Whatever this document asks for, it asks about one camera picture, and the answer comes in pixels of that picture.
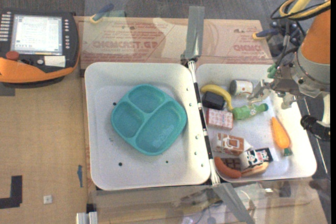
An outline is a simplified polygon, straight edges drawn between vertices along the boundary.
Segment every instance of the black cable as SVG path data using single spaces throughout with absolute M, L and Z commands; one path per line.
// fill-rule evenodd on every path
M 284 54 L 286 52 L 286 49 L 288 47 L 288 43 L 289 43 L 289 21 L 286 22 L 286 32 L 285 32 L 285 37 L 283 38 L 283 45 L 284 45 L 284 48 L 281 52 L 281 55 L 279 57 L 279 59 L 276 61 L 276 68 L 279 67 L 280 65 L 280 62 L 282 61 L 282 59 L 284 58 Z
M 306 32 L 304 31 L 303 27 L 301 26 L 301 24 L 298 21 L 295 21 L 295 23 L 297 24 L 297 26 L 299 27 L 303 37 L 306 36 Z
M 195 222 L 195 224 L 198 224 L 200 222 L 200 220 L 203 218 L 204 216 L 204 212 L 206 211 L 206 208 L 202 210 L 202 214 L 201 214 L 201 217 L 198 219 L 197 222 Z
M 298 47 L 296 47 L 296 48 L 292 48 L 292 49 L 290 49 L 290 50 L 287 50 L 285 53 L 284 53 L 284 57 L 285 56 L 287 56 L 287 55 L 289 55 L 289 54 L 291 54 L 291 53 L 293 53 L 293 52 L 296 52 L 296 51 L 298 51 Z
M 293 37 L 295 37 L 295 35 L 300 31 L 299 28 L 296 28 L 291 34 L 290 34 L 290 38 L 292 39 Z
M 322 5 L 322 4 L 324 4 L 324 2 L 323 2 L 323 3 L 320 3 L 320 4 L 316 4 L 316 5 L 309 6 L 308 8 L 305 8 L 305 9 L 300 10 L 300 11 L 295 12 L 295 13 L 291 13 L 291 14 L 288 14 L 288 15 L 285 15 L 285 16 L 274 17 L 274 14 L 275 14 L 277 11 L 280 10 L 280 8 L 282 7 L 282 5 L 283 5 L 285 2 L 283 2 L 279 7 L 277 7 L 277 8 L 272 12 L 272 14 L 271 14 L 271 16 L 270 16 L 271 19 L 273 19 L 273 20 L 276 20 L 276 19 L 284 19 L 284 18 L 289 18 L 289 19 L 291 19 L 291 17 L 294 16 L 294 15 L 301 14 L 301 13 L 303 13 L 303 12 L 305 12 L 305 11 L 308 11 L 308 10 L 314 8 L 314 7 L 318 7 L 318 6 Z M 293 3 L 293 2 L 289 3 L 289 4 L 285 7 L 285 10 L 284 10 L 285 13 L 288 12 L 289 7 L 291 6 L 292 3 Z M 315 16 L 319 15 L 320 13 L 325 12 L 325 11 L 329 10 L 330 8 L 331 8 L 330 6 L 327 6 L 327 7 L 323 8 L 323 9 L 320 9 L 319 11 L 317 11 L 317 12 L 315 12 L 315 13 L 312 13 L 311 15 L 307 15 L 307 16 L 304 16 L 304 17 L 301 17 L 301 18 L 294 18 L 294 19 L 292 19 L 292 20 L 295 20 L 295 21 L 306 20 L 306 19 L 309 19 L 309 18 L 312 18 L 312 17 L 315 17 Z

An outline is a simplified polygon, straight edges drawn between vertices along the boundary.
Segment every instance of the toy hot dog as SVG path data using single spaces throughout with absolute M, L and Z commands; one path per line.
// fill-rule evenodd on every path
M 235 169 L 232 169 L 226 166 L 220 157 L 215 157 L 214 161 L 215 161 L 216 168 L 223 175 L 226 175 L 230 178 L 240 178 L 241 177 L 241 171 L 238 171 L 238 170 L 235 170 Z
M 252 168 L 246 169 L 242 171 L 242 176 L 252 176 L 252 175 L 259 175 L 266 171 L 268 167 L 268 162 L 263 162 L 262 164 L 256 165 Z

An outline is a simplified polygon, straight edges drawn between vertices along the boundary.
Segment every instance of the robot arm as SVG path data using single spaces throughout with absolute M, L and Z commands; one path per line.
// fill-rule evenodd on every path
M 301 45 L 292 51 L 287 51 L 294 51 L 293 60 L 290 63 L 281 64 L 289 43 L 289 35 L 286 31 L 283 42 L 284 51 L 280 55 L 280 60 L 269 68 L 268 77 L 273 78 L 273 81 L 269 83 L 261 81 L 249 96 L 250 101 L 253 102 L 264 99 L 268 91 L 275 91 L 283 98 L 282 108 L 287 109 L 298 98 L 307 96 L 316 98 L 322 95 L 323 119 L 318 121 L 305 115 L 302 117 L 301 125 L 315 137 L 328 141 L 330 140 L 330 2 L 326 0 L 323 3 L 324 10 L 314 18 Z

